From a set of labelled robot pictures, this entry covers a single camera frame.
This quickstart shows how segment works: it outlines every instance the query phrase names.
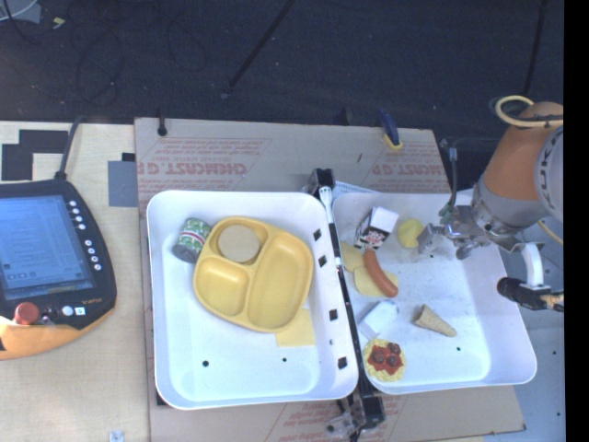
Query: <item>copper-colored cylinder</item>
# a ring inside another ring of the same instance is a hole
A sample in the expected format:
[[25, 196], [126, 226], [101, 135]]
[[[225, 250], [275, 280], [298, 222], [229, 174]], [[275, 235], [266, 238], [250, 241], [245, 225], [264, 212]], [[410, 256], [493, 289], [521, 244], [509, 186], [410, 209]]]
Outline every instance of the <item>copper-colored cylinder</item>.
[[[531, 118], [534, 115], [562, 114], [562, 105], [543, 101], [525, 108], [519, 116]], [[522, 129], [514, 125], [509, 126], [483, 174], [485, 186], [489, 191], [515, 200], [537, 201], [534, 181], [537, 157], [546, 139], [558, 126], [555, 122], [549, 128]]]

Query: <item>green can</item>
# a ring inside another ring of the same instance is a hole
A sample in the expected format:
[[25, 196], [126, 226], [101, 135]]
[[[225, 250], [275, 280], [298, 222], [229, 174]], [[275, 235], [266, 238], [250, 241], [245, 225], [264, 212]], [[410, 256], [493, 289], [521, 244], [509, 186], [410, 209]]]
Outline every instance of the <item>green can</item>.
[[211, 227], [206, 222], [193, 217], [188, 218], [172, 248], [173, 254], [182, 261], [196, 263], [204, 241], [210, 233]]

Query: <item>hot dog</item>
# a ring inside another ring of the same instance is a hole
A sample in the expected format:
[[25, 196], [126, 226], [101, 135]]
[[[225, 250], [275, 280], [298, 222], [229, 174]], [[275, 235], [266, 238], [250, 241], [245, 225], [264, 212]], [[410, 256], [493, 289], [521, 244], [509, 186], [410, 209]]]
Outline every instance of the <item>hot dog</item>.
[[364, 253], [364, 265], [366, 266], [366, 270], [380, 288], [380, 290], [387, 295], [388, 297], [396, 297], [398, 293], [397, 286], [391, 282], [383, 269], [380, 268], [380, 264], [378, 263], [378, 259], [376, 258], [376, 252], [372, 249], [366, 250]]

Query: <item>cone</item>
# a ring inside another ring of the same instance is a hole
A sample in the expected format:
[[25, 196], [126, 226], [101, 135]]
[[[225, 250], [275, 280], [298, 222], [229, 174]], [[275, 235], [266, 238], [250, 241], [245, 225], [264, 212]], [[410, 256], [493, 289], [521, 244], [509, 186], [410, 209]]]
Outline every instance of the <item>cone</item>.
[[427, 305], [422, 306], [422, 311], [414, 323], [422, 328], [440, 332], [448, 337], [454, 337], [456, 335], [456, 330], [435, 314]]

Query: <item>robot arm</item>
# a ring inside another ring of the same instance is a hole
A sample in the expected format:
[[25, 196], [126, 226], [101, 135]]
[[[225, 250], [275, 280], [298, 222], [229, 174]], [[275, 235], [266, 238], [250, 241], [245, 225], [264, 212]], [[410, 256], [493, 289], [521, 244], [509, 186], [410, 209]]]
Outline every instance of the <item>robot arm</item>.
[[[502, 105], [512, 100], [528, 105], [517, 117], [502, 110]], [[456, 245], [459, 260], [466, 259], [473, 249], [491, 243], [508, 252], [521, 252], [528, 269], [528, 283], [516, 284], [507, 279], [500, 282], [498, 291], [523, 305], [521, 299], [527, 297], [528, 308], [554, 308], [554, 299], [544, 295], [560, 294], [551, 294], [541, 284], [542, 274], [535, 271], [542, 267], [539, 254], [535, 259], [536, 254], [531, 251], [537, 251], [537, 245], [526, 244], [517, 235], [549, 215], [563, 221], [563, 107], [512, 96], [499, 100], [495, 111], [510, 126], [474, 186], [470, 205], [455, 205], [454, 192], [440, 212], [441, 226], [429, 224], [418, 237], [418, 248], [420, 252], [432, 250], [448, 238]], [[450, 156], [456, 157], [456, 152], [450, 150]], [[519, 290], [523, 285], [528, 288]]]

